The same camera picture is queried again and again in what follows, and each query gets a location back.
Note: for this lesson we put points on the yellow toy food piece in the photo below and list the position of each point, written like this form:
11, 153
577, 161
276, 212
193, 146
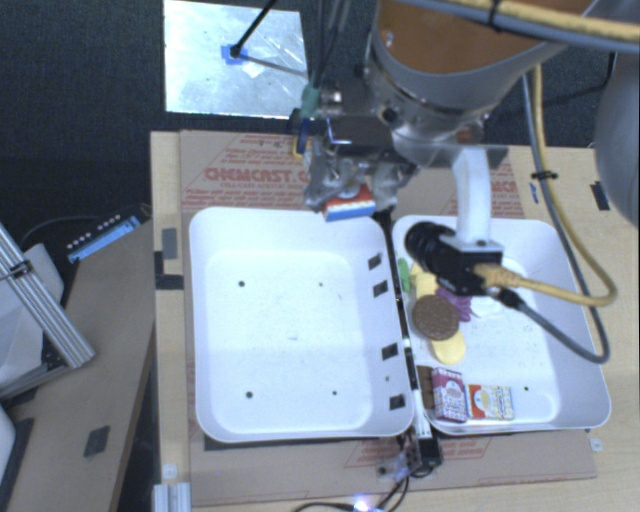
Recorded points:
425, 282

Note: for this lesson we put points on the white plastic tray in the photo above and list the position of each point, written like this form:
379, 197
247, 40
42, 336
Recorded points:
510, 345
285, 325

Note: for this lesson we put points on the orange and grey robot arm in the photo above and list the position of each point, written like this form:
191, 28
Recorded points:
450, 45

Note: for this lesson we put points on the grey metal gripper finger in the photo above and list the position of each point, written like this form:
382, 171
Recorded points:
390, 187
322, 187

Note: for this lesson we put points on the brown chocolate bar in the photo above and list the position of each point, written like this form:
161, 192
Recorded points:
426, 387

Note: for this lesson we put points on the black cylinder on white bracket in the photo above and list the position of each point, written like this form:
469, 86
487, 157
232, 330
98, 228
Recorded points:
470, 260

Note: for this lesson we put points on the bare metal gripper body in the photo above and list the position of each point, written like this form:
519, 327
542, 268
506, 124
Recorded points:
365, 132

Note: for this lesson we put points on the yellow oval crisp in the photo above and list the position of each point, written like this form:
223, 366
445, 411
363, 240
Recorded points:
448, 349

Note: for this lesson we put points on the brown round biscuit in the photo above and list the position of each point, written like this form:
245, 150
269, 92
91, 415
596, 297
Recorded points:
434, 317

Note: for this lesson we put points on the green toy vegetable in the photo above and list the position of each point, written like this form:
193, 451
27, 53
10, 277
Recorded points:
404, 274

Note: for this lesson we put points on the red snack carton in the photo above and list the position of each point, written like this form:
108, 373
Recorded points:
450, 396

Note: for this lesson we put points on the red white blue carton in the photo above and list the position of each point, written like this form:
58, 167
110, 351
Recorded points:
350, 207

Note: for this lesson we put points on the purple grapes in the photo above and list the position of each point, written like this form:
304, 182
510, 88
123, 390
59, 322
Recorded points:
460, 305

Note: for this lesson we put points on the brown cardboard board red print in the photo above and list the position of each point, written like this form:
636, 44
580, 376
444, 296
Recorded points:
240, 175

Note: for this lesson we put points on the orange and yellow packet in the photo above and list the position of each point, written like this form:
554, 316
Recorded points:
491, 402

